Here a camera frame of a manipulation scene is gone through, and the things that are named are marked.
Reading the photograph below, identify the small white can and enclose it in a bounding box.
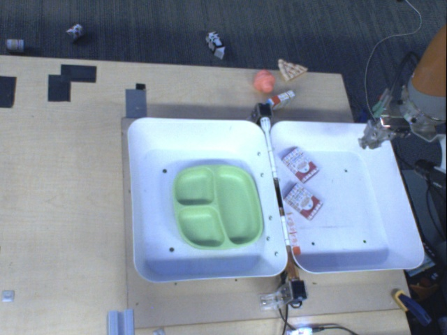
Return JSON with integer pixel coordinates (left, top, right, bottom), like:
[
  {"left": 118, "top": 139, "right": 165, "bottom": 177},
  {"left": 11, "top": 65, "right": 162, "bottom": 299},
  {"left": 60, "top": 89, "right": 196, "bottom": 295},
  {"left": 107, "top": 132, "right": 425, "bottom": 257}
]
[{"left": 5, "top": 38, "right": 26, "bottom": 53}]

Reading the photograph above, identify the thin black and white rod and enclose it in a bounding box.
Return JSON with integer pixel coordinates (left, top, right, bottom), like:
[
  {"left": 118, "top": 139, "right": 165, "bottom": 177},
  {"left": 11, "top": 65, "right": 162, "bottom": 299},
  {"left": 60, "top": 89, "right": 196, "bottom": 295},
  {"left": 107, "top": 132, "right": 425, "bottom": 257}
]
[{"left": 259, "top": 117, "right": 302, "bottom": 257}]

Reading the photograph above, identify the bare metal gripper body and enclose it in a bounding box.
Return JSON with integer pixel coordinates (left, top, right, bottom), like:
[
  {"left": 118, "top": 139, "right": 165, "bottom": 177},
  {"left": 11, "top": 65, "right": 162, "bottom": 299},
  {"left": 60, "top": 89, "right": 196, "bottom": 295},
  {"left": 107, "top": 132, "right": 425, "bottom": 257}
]
[{"left": 380, "top": 105, "right": 447, "bottom": 140}]

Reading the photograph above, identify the black block with thin wires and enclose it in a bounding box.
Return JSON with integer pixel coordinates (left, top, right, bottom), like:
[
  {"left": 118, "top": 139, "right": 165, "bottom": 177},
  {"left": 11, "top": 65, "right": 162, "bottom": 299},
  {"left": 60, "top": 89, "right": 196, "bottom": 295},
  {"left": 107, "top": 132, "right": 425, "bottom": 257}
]
[
  {"left": 256, "top": 103, "right": 274, "bottom": 120},
  {"left": 289, "top": 279, "right": 309, "bottom": 304}
]

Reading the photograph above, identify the black and white carton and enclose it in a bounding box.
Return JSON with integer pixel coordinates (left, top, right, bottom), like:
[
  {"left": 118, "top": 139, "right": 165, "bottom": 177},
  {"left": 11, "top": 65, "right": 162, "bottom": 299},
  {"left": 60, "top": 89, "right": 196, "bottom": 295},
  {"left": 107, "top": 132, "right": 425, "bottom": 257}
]
[{"left": 205, "top": 31, "right": 227, "bottom": 61}]

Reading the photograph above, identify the toy pizza slice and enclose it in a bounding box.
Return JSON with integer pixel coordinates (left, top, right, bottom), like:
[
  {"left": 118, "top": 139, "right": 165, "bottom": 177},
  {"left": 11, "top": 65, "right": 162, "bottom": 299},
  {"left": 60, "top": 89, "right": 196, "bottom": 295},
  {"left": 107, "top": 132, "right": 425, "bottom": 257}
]
[{"left": 277, "top": 59, "right": 309, "bottom": 82}]

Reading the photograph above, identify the green divided plate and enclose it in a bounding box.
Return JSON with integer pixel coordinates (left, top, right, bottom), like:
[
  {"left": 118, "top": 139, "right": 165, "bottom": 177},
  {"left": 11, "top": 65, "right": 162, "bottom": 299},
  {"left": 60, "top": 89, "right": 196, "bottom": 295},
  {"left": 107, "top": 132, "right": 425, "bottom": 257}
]
[{"left": 172, "top": 164, "right": 264, "bottom": 252}]

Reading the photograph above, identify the orange toy croissant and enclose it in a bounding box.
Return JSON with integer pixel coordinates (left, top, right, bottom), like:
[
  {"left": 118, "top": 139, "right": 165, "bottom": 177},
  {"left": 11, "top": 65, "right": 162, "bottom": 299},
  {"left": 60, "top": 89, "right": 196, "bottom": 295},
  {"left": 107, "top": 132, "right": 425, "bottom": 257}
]
[{"left": 254, "top": 69, "right": 277, "bottom": 94}]

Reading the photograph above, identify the small red and white carton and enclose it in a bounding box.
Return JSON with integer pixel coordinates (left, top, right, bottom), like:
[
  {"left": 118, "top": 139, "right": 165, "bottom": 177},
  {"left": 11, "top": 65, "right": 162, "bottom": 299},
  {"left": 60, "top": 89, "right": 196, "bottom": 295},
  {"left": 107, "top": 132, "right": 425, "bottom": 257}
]
[{"left": 266, "top": 89, "right": 296, "bottom": 111}]

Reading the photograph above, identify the white plastic tray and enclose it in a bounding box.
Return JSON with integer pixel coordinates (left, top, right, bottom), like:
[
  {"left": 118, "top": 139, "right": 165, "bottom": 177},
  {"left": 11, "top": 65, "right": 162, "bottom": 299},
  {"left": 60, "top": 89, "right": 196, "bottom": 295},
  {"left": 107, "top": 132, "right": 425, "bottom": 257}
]
[
  {"left": 270, "top": 120, "right": 426, "bottom": 275},
  {"left": 126, "top": 117, "right": 289, "bottom": 284}
]

